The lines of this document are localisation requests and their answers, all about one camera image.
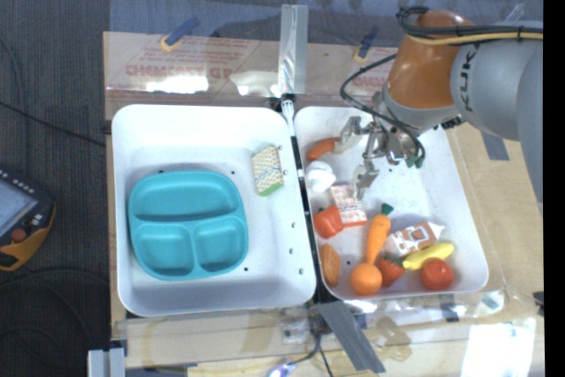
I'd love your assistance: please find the white plastic tray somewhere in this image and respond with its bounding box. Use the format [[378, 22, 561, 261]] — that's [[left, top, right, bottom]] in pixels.
[[110, 103, 318, 318], [293, 105, 490, 301]]

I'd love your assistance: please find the orange sausage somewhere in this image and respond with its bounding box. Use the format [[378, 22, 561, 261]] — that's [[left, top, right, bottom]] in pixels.
[[305, 137, 343, 162]]

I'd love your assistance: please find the brown bread slice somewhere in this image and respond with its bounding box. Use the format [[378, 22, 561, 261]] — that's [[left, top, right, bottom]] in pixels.
[[318, 243, 343, 287]]

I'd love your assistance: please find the thin black and white rod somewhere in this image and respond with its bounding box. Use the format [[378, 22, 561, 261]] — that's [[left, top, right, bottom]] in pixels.
[[281, 98, 320, 301]]

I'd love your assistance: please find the orange fruit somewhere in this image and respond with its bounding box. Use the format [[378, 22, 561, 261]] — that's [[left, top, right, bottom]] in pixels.
[[350, 262, 383, 297]]

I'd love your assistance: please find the yellow banana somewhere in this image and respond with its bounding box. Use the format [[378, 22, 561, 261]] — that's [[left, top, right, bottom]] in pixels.
[[401, 242, 456, 271]]

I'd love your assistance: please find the orange bell pepper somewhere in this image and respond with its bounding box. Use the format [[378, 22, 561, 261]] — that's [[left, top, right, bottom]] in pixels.
[[313, 205, 344, 240]]

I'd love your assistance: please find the white round toy food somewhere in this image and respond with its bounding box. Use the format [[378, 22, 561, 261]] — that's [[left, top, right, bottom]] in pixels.
[[306, 161, 337, 193]]

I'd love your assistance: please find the blue divided plate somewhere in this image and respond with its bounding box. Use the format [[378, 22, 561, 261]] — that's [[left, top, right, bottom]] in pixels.
[[126, 170, 250, 282]]

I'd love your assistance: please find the green and white carton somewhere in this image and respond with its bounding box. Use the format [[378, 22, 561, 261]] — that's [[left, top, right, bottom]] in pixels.
[[251, 144, 285, 197]]

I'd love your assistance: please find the orange carrot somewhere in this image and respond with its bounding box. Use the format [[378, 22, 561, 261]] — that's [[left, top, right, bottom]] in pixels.
[[365, 202, 395, 266]]

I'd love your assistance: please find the red strawberry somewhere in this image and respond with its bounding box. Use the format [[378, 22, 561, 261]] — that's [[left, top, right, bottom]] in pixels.
[[375, 253, 406, 288]]

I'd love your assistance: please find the black cylinder on white bracket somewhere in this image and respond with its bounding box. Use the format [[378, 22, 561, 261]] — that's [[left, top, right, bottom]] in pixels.
[[439, 114, 465, 131]]

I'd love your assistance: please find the black block with thin wires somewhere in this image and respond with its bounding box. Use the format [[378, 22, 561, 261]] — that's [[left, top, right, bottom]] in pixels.
[[308, 307, 333, 337]]

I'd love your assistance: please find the red tomato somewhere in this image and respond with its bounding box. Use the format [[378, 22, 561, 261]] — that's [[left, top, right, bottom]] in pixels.
[[419, 258, 455, 291]]

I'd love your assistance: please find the red and white carton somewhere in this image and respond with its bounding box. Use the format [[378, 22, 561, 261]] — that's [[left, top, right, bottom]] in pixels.
[[328, 184, 368, 229]]

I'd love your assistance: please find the brown and white carton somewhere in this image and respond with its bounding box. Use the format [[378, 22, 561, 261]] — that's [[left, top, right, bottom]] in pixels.
[[382, 221, 446, 260]]

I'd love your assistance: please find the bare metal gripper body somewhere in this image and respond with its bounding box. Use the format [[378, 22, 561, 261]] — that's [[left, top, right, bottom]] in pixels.
[[363, 118, 421, 168]]

